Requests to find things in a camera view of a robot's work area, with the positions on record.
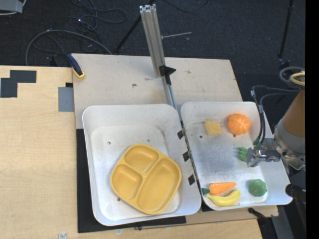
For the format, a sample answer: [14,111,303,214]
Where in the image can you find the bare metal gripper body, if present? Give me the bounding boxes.
[256,137,306,171]

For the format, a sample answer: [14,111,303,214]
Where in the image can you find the green broccoli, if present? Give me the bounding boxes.
[237,146,250,162]

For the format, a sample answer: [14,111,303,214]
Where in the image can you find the green pepper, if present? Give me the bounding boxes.
[248,179,268,197]

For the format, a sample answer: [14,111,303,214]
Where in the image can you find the white plastic tray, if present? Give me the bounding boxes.
[180,101,294,211]
[82,103,202,227]

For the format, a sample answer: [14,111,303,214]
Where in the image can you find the orange pumpkin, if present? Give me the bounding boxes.
[227,113,251,136]

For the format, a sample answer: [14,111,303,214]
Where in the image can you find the orange carrot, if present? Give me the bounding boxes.
[201,182,237,196]

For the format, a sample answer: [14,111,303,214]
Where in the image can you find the yellow cheese wedge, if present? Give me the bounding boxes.
[204,120,223,136]

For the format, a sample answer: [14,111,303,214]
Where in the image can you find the yellow banana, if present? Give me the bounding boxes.
[205,189,241,207]

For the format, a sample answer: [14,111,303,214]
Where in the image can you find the thin black and white rod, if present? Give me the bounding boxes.
[163,76,202,204]

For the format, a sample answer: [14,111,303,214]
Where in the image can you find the yellow divided plate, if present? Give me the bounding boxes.
[110,143,182,216]

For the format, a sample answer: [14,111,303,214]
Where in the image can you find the pale wood board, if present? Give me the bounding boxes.
[71,53,279,231]

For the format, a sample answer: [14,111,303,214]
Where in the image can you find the black cylinder on white bracket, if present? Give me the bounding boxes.
[285,170,306,204]

